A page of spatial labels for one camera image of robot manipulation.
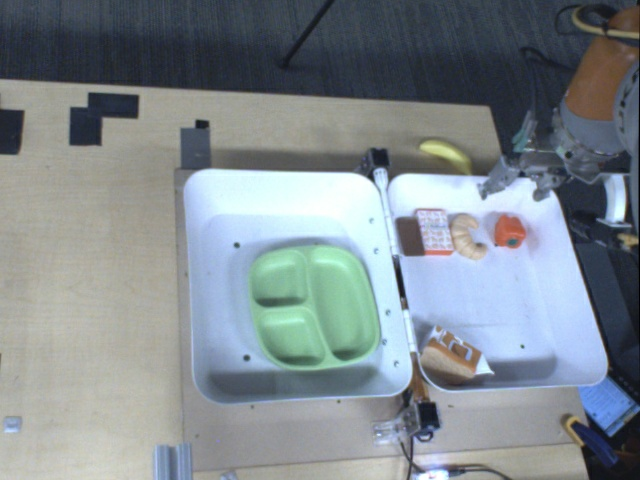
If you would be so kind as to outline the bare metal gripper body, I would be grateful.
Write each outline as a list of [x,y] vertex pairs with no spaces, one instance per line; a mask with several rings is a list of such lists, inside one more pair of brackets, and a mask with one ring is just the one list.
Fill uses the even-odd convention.
[[529,176],[575,178],[593,184],[600,176],[603,156],[569,136],[522,139],[514,145],[520,169]]

